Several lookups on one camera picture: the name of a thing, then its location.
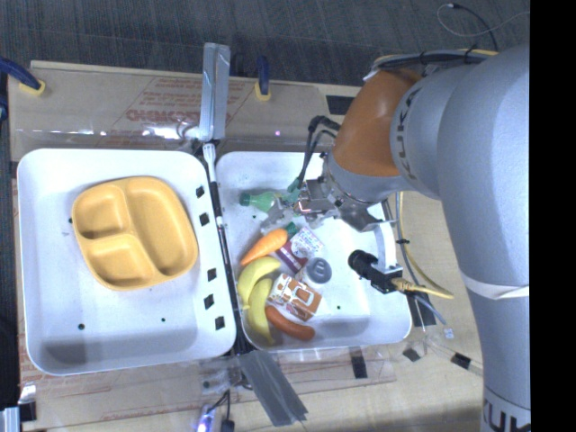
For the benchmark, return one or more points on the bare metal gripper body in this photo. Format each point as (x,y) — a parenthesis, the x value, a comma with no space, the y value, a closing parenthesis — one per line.
(335,205)

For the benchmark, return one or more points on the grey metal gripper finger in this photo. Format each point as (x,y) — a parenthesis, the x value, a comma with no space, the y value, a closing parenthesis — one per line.
(275,221)
(284,204)

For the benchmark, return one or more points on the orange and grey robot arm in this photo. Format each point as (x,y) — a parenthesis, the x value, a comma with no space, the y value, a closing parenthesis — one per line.
(472,151)

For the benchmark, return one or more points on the green plastic bottle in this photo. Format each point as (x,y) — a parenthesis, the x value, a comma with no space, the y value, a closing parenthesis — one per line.
(258,200)

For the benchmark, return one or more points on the orange carrot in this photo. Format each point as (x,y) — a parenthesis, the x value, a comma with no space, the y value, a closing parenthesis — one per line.
(265,245)

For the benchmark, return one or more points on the white and purple packet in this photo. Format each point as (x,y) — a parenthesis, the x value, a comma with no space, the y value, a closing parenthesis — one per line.
(299,248)

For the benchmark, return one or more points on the yellow banana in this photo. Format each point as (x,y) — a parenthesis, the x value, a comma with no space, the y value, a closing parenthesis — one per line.
(258,308)
(254,272)

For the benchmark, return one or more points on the thin black and white rod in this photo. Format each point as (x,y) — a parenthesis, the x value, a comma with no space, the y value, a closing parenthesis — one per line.
(219,223)

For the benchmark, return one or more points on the grey can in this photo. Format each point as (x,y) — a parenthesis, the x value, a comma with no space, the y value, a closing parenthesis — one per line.
(319,270)

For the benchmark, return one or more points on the orange and white carton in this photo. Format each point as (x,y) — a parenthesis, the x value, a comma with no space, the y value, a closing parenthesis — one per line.
(297,297)

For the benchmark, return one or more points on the white plastic tray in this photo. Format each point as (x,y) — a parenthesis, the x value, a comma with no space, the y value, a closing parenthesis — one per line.
(54,331)
(355,304)

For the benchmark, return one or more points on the red sausage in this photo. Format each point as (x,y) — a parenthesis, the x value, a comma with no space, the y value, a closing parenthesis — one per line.
(290,326)

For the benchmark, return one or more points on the yellow divided plate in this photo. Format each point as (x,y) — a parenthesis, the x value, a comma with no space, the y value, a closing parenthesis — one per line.
(135,232)

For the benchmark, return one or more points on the brown cardboard board red print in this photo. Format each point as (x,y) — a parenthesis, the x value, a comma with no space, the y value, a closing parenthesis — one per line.
(112,101)

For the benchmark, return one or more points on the black cylinder on white bracket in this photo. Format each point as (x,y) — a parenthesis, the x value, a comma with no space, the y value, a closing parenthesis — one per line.
(371,266)

